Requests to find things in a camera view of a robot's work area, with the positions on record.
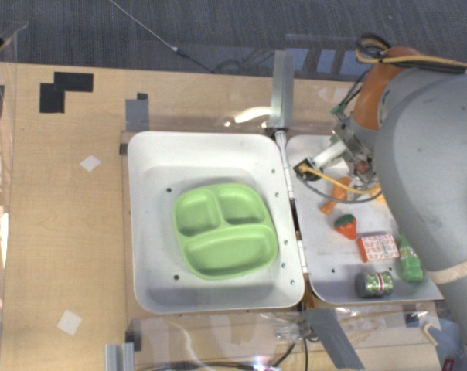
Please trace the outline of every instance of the green bottle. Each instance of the green bottle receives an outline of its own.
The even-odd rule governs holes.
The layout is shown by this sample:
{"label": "green bottle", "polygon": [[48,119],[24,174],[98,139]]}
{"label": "green bottle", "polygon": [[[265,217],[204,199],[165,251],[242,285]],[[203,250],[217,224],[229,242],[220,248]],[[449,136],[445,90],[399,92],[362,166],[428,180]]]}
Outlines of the green bottle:
{"label": "green bottle", "polygon": [[401,253],[402,278],[405,281],[422,281],[424,273],[421,268],[421,261],[404,233],[399,231],[399,234],[401,242],[398,248]]}

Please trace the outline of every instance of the toy carrot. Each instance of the toy carrot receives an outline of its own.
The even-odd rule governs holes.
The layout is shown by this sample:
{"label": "toy carrot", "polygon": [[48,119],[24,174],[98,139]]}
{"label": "toy carrot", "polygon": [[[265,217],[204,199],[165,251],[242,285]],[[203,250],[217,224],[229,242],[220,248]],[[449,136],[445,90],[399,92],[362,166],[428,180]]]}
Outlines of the toy carrot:
{"label": "toy carrot", "polygon": [[333,223],[336,232],[345,235],[349,239],[357,238],[357,220],[352,214],[344,214]]}

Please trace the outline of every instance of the white diamond sticker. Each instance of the white diamond sticker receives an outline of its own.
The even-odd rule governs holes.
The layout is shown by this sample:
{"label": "white diamond sticker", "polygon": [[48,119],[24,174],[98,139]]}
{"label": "white diamond sticker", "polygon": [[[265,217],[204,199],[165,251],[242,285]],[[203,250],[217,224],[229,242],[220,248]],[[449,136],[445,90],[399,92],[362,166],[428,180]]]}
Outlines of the white diamond sticker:
{"label": "white diamond sticker", "polygon": [[82,318],[77,316],[75,313],[66,310],[58,323],[58,328],[67,334],[75,335],[80,322],[82,322]]}
{"label": "white diamond sticker", "polygon": [[90,155],[80,163],[80,166],[82,166],[88,172],[92,172],[94,168],[96,168],[100,163],[101,161],[98,158],[96,158],[94,155]]}

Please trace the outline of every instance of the gray carpet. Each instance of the gray carpet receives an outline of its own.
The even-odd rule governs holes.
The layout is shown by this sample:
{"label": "gray carpet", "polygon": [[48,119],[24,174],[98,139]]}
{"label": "gray carpet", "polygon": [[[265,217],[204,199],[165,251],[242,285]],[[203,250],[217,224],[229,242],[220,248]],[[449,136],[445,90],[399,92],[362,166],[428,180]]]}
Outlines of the gray carpet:
{"label": "gray carpet", "polygon": [[[467,0],[115,0],[217,73],[270,76],[275,49],[292,49],[297,77],[347,79],[363,70],[353,39],[375,32],[424,53],[467,60]],[[107,0],[0,0],[0,32],[19,35],[24,63],[205,70]]]}

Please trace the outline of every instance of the yellow cable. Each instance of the yellow cable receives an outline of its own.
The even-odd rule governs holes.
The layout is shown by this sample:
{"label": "yellow cable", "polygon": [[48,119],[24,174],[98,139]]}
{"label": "yellow cable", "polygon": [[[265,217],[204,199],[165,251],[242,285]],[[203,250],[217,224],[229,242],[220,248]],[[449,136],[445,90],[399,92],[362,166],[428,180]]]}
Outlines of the yellow cable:
{"label": "yellow cable", "polygon": [[320,172],[319,170],[313,169],[313,168],[311,168],[311,167],[309,167],[307,165],[299,166],[298,170],[300,171],[300,173],[309,172],[309,173],[312,173],[313,175],[317,175],[317,176],[321,177],[322,179],[325,179],[325,180],[331,182],[335,186],[341,187],[341,188],[346,189],[347,191],[353,192],[355,194],[360,194],[360,195],[369,194],[369,193],[375,191],[376,189],[378,189],[380,187],[379,184],[376,184],[373,187],[371,187],[370,189],[353,189],[352,187],[349,187],[348,185],[345,185],[345,184],[339,182],[338,180],[334,179],[333,177],[325,175],[323,172]]}
{"label": "yellow cable", "polygon": [[428,55],[411,55],[411,56],[398,56],[398,57],[390,57],[390,58],[383,58],[383,59],[377,59],[377,58],[365,58],[364,56],[361,55],[360,51],[356,49],[356,57],[360,62],[363,63],[406,63],[406,62],[431,62],[431,63],[440,63],[444,65],[456,65],[456,66],[462,66],[467,68],[467,63],[464,62],[459,62],[458,60],[451,60],[451,59],[445,59],[445,58],[438,58],[437,56],[428,56]]}

